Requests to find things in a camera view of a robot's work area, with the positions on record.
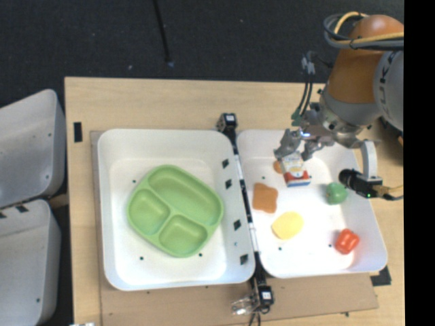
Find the green divided plate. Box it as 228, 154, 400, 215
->
126, 164, 225, 259

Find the black block with thin wires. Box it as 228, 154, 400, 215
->
217, 112, 238, 132
257, 285, 275, 308

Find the brown toast slice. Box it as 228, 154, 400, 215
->
251, 182, 279, 215

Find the white red blue carton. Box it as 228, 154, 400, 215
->
281, 151, 312, 187

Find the red bell pepper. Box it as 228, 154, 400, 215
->
334, 228, 361, 255

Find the black cylinder on white bracket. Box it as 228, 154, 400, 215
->
338, 140, 383, 199

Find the green bell pepper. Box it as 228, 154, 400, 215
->
325, 181, 349, 206

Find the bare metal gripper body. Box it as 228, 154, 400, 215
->
298, 109, 367, 149

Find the white plastic tray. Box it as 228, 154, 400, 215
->
97, 128, 257, 292
236, 128, 389, 280

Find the thin black and white rod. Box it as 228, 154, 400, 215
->
228, 130, 265, 283

